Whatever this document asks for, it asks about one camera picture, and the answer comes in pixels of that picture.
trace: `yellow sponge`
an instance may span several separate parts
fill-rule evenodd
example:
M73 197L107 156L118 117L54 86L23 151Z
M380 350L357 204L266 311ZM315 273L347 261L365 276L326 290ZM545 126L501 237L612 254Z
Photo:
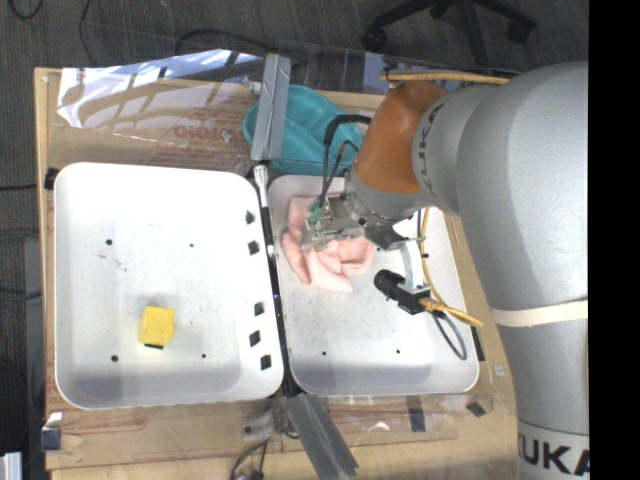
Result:
M140 320L138 340L145 345L164 347L173 336L175 311L147 306Z

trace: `chair wheel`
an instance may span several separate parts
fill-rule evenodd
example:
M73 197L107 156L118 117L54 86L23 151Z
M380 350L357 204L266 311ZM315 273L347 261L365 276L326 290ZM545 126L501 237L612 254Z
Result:
M507 37L514 43L524 43L529 37L531 31L535 28L535 25L523 23L521 21L513 21L509 25Z
M370 28L362 36L362 46L370 52L377 52L387 43L387 34L381 28Z

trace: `teal plastic object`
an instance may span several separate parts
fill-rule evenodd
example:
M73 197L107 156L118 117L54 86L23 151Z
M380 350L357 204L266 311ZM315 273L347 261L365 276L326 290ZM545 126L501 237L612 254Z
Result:
M334 117L343 114L340 108L313 89L304 85L290 85L282 157L273 161L273 168L280 174L322 176L325 130ZM253 144L257 116L256 103L246 113L242 123L242 131L249 144ZM355 124L338 126L329 149L329 173L336 162L338 149L345 140L353 142L358 148L362 145L362 134ZM346 148L340 165L348 167L355 156L353 148Z

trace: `cardboard box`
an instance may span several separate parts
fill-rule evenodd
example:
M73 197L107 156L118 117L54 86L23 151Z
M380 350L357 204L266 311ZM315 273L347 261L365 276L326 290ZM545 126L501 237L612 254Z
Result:
M247 445L242 438L244 422L263 414L273 401L85 411L71 406L60 395L54 370L53 192L43 187L51 169L60 170L78 161L243 173L250 165L249 149L238 134L242 133L243 112L255 98L239 84L162 80L143 86L137 97L146 101L161 94L166 101L171 91L177 91L189 104L174 109L164 127L147 124L136 128L124 117L114 122L112 115L93 123L87 118L105 108L126 107L117 98L108 105L102 102L94 106L75 122L72 112L63 118L59 98L62 80L60 70L35 71L46 414L61 415L61 446L47 453L46 467L54 478L61 479L104 478L107 474L117 478L226 478L235 457ZM189 90L194 94L187 98L184 94ZM347 113L372 115L382 101L381 96L373 95L323 94ZM120 96L127 104L138 99ZM223 131L232 137L229 142L224 140ZM447 471L464 471L466 476L453 477L510 478L515 471L516 419L508 365L461 223L448 218L447 225L467 307L485 322L479 333L485 356L479 382L462 395L331 400L328 410L360 463L361 477L432 478L433 473L433 478L444 478ZM471 411L469 407L476 407L473 404L480 409ZM416 429L416 415L422 418L422 428ZM272 439L269 446L265 462L269 477L315 477L299 441L281 436Z

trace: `pink cloth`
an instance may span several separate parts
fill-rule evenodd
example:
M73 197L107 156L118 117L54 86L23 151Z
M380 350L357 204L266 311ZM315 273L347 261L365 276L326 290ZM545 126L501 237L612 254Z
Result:
M364 237L331 240L326 249L303 251L300 247L304 220L309 216L313 197L291 198L287 230L282 235L282 250L291 268L305 284L325 290L351 292L349 275L364 272L373 259L374 245Z

